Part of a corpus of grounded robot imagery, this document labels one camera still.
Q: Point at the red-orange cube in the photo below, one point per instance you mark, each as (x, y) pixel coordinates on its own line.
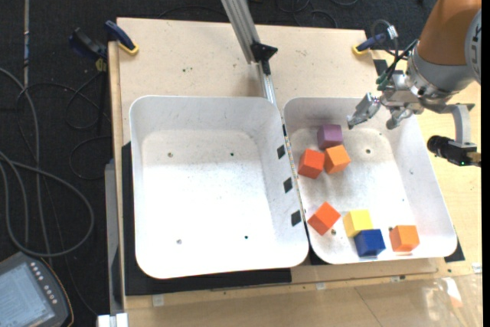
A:
(311, 163)
(324, 218)

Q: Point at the black cylinder on white bracket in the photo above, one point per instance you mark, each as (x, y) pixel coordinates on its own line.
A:
(453, 151)

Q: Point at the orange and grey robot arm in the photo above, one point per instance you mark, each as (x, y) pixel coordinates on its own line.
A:
(446, 34)

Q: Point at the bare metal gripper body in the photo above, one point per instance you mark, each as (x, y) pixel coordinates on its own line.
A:
(400, 92)

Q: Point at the pale wood board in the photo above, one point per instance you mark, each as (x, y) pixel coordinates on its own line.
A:
(191, 61)

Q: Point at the white plastic tray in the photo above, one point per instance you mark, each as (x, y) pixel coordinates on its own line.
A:
(379, 184)
(206, 195)

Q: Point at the purple cube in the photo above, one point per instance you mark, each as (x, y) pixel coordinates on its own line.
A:
(330, 136)

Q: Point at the orange cube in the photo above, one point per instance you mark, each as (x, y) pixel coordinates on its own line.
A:
(404, 238)
(337, 159)

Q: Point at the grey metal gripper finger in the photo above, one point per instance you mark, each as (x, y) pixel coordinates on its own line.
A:
(398, 117)
(363, 112)

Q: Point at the yellow cube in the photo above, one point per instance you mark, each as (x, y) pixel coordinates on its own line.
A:
(357, 222)

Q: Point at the blue cube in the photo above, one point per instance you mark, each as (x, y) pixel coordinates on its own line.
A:
(369, 242)

